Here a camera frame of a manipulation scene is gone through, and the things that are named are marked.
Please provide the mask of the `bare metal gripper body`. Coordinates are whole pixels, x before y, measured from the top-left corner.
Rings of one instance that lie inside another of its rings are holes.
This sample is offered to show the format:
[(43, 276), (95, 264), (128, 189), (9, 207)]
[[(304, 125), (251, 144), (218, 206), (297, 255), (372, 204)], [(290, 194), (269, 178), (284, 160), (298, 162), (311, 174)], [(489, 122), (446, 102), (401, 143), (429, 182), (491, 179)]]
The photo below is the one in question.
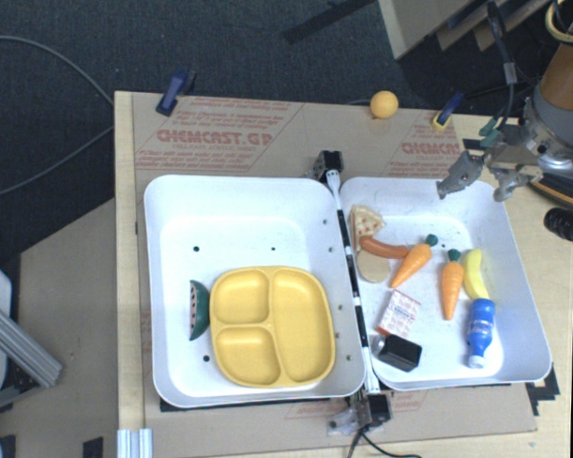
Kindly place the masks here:
[(573, 180), (573, 146), (544, 128), (506, 125), (486, 151), (485, 163), (493, 172), (528, 179), (559, 176)]

